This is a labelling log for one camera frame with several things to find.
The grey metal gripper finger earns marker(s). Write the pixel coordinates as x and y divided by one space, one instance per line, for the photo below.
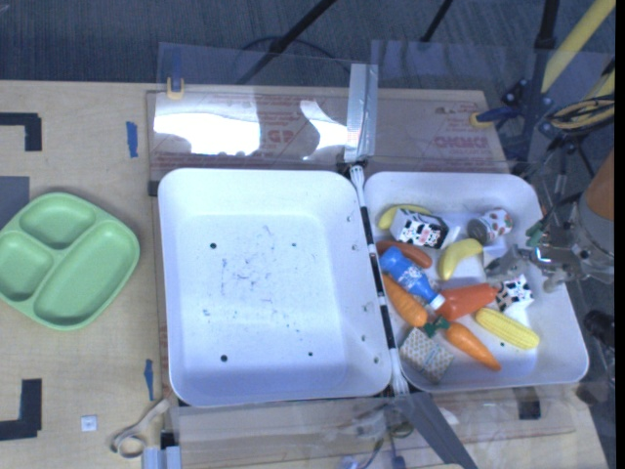
508 262
555 281

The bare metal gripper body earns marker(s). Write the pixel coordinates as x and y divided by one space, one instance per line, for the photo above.
569 254

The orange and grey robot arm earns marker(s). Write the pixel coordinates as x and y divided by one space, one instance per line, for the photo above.
599 198

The small cow print carton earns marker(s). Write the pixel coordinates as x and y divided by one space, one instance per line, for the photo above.
515 293

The strawberry print can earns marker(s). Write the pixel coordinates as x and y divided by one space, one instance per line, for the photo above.
490 225

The yellow banana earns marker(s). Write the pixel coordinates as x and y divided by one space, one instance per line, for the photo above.
387 214
454 257

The orange red bottle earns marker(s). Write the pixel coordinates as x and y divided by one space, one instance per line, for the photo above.
466 300

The yellow corn cob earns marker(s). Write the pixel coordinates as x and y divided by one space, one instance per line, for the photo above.
508 329

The white plastic tray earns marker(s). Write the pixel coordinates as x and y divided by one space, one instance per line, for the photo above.
552 354
263 286

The orange carrot green top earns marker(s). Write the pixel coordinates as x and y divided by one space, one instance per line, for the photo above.
469 342

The orange brown sausage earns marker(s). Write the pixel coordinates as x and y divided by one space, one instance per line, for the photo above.
415 254

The large cow print carton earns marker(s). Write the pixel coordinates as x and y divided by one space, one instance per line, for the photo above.
420 230

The blue bottle white cap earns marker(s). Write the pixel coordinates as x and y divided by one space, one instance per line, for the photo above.
405 274

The beige patterned carton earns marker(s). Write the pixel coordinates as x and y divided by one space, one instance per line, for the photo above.
427 354

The thin black and white rod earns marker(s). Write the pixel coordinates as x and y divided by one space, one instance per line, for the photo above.
375 257

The brown cardboard board red print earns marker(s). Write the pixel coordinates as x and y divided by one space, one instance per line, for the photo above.
425 130

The green divided plate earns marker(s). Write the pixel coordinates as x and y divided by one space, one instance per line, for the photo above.
73 267

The small white square tile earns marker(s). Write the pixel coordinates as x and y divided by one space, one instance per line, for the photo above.
89 423

